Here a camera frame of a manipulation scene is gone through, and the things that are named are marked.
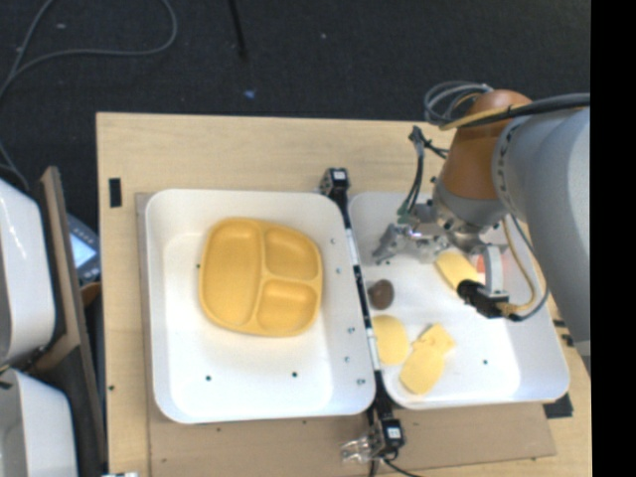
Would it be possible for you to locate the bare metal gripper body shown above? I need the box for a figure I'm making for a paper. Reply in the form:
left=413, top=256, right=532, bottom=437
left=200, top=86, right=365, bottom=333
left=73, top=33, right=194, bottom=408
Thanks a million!
left=395, top=202, right=500, bottom=265

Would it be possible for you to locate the yellow oval toy slice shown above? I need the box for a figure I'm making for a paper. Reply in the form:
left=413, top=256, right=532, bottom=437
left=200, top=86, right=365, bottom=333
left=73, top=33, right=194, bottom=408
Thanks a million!
left=372, top=314, right=411, bottom=367
left=398, top=339, right=451, bottom=397
left=435, top=249, right=484, bottom=290

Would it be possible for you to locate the brown round toy food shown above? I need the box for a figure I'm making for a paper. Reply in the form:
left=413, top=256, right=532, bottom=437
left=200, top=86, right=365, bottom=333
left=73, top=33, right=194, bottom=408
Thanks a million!
left=367, top=278, right=397, bottom=311

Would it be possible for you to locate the thin black and white rod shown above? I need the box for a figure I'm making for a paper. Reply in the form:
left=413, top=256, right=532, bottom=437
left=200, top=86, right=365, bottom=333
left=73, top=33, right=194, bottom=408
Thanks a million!
left=333, top=191, right=395, bottom=422

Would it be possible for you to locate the yellow cheese slice with holes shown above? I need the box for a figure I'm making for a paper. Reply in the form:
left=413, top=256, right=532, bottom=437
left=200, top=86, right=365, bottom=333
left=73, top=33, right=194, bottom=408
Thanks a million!
left=414, top=321, right=457, bottom=363

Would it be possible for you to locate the white plastic tray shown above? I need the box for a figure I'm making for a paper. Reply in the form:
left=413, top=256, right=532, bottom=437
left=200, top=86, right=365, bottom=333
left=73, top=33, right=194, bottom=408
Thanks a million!
left=347, top=191, right=571, bottom=410
left=143, top=188, right=378, bottom=425

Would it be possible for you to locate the yellow divided plate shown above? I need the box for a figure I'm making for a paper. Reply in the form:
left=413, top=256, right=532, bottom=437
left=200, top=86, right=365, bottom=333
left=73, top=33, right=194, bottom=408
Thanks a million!
left=197, top=216, right=325, bottom=339

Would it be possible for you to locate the black block with thin wires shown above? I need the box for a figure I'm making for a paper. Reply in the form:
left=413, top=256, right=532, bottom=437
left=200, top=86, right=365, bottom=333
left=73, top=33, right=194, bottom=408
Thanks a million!
left=370, top=417, right=405, bottom=449
left=319, top=167, right=352, bottom=199

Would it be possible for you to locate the black cylinder on white bracket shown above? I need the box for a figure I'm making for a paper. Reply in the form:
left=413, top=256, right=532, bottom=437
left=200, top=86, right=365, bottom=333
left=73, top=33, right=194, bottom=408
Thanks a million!
left=456, top=243, right=512, bottom=320

